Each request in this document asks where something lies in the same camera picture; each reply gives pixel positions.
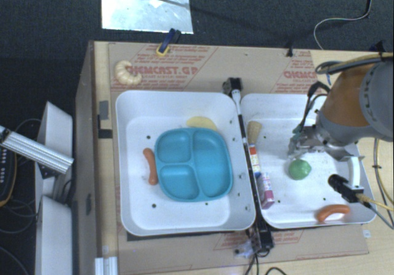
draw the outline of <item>metal sheet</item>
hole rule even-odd
[[[102,0],[102,27],[193,34],[189,0]]]

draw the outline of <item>green ball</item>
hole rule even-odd
[[[312,167],[302,159],[296,159],[289,166],[289,175],[295,180],[302,180],[308,176]]]

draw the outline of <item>black carpet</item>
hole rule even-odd
[[[329,17],[363,15],[367,0],[190,0],[193,35],[181,44],[318,49],[313,28]],[[393,0],[372,0],[368,18],[328,22],[318,28],[325,49],[369,50],[383,41],[393,50]],[[74,96],[90,39],[160,42],[164,35],[101,29],[100,0],[0,0],[0,125],[15,129],[41,118],[46,101],[73,113]],[[28,175],[15,195],[34,197]],[[0,216],[9,223],[7,215]],[[18,236],[0,233],[0,246],[34,270],[34,226]],[[0,252],[2,274],[21,270]]]

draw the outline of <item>sausage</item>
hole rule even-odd
[[[350,207],[348,205],[341,205],[341,204],[335,204],[335,205],[328,205],[326,207],[323,207],[317,214],[317,219],[321,223],[327,219],[328,216],[334,214],[334,213],[349,213]]]
[[[150,185],[156,185],[158,184],[159,179],[158,179],[158,172],[156,170],[155,154],[152,149],[145,148],[143,150],[143,155],[147,159],[150,169],[148,182]]]

